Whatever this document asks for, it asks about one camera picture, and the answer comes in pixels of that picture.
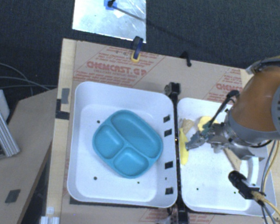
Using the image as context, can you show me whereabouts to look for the pale yellow round toy food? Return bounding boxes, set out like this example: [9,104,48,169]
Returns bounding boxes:
[196,115,220,134]

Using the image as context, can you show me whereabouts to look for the blue divided plate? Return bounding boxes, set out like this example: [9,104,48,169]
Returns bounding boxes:
[87,105,168,183]

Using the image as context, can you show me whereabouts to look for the yellow banana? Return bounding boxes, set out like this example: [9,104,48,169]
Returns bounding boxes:
[175,128,193,166]

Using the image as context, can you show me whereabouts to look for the thin black and white rod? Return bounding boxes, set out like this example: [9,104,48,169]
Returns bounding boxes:
[155,92,202,213]

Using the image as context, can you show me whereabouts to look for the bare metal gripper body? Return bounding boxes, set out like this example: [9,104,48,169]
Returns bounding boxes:
[201,120,269,163]

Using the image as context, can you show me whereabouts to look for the brown cardboard board red print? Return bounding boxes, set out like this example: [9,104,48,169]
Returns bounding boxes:
[52,40,280,224]

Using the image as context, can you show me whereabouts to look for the white plastic tray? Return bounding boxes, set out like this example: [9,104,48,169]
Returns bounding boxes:
[60,79,192,214]
[164,95,280,222]

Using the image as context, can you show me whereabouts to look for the black cylinder on white bracket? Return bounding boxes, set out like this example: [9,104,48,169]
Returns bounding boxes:
[225,146,266,202]

